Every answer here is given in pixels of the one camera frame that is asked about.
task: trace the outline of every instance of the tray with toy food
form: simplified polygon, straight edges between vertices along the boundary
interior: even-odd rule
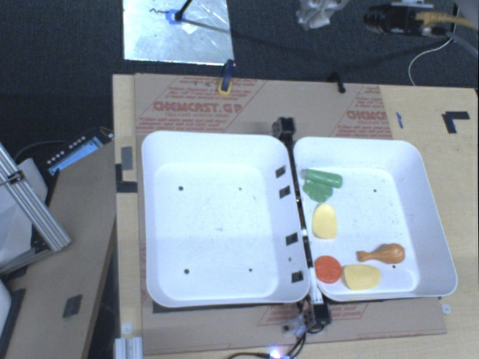
[[[313,286],[336,301],[454,291],[454,264],[411,144],[303,138],[294,157],[288,151],[269,135],[145,138],[147,288],[155,302],[286,303]]]

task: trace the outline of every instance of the toy food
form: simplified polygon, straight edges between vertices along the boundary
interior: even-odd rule
[[[322,183],[323,185],[332,186],[334,188],[340,188],[343,185],[343,177],[339,174],[316,171],[314,169],[306,169],[305,179]]]
[[[302,189],[312,200],[316,202],[326,202],[332,196],[332,186],[307,180]]]
[[[346,286],[355,291],[373,289],[381,280],[381,271],[369,265],[346,265],[343,273]]]
[[[367,253],[366,251],[358,251],[358,261],[380,260],[384,263],[401,263],[406,257],[403,246],[397,243],[383,245],[379,250]]]
[[[336,238],[338,234],[336,211],[327,203],[321,203],[313,213],[313,233],[324,239]]]
[[[341,278],[343,269],[340,263],[329,255],[323,255],[314,261],[317,279],[324,283],[334,283]]]

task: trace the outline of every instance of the toy chicken drumstick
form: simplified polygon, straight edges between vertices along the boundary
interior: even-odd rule
[[[358,251],[359,262],[366,260],[380,260],[384,263],[400,263],[404,261],[404,248],[397,243],[390,243],[382,246],[379,250],[367,253],[366,251]]]

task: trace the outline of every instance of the wooden surface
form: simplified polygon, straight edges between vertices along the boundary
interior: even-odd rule
[[[7,359],[87,358],[113,248],[113,143],[60,173],[50,210],[72,242],[8,282],[25,297]],[[63,318],[67,299],[82,296],[79,313]]]
[[[115,132],[122,133],[124,145],[135,144],[134,125],[128,101],[134,97],[132,76],[115,76]],[[395,139],[414,144],[424,159],[436,199],[459,284],[453,295],[442,299],[451,307],[445,315],[446,335],[361,340],[341,343],[307,344],[300,359],[313,358],[476,358],[479,352],[478,289],[478,98],[473,90],[450,88],[381,87]],[[442,114],[467,111],[470,120],[454,121],[457,134],[449,134]],[[402,128],[398,122],[400,115]],[[127,126],[125,132],[122,124]],[[117,151],[122,148],[117,136]],[[129,171],[135,176],[135,169]],[[118,197],[118,248],[120,264],[120,320],[133,324],[141,335],[141,294],[139,289],[138,214],[136,194]],[[220,359],[233,351],[181,353],[149,356],[149,359]],[[268,352],[268,348],[240,350]]]

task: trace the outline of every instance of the metal sheet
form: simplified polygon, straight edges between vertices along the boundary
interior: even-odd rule
[[[127,60],[223,65],[234,59],[226,0],[193,0],[181,23],[168,12],[186,0],[123,0]]]

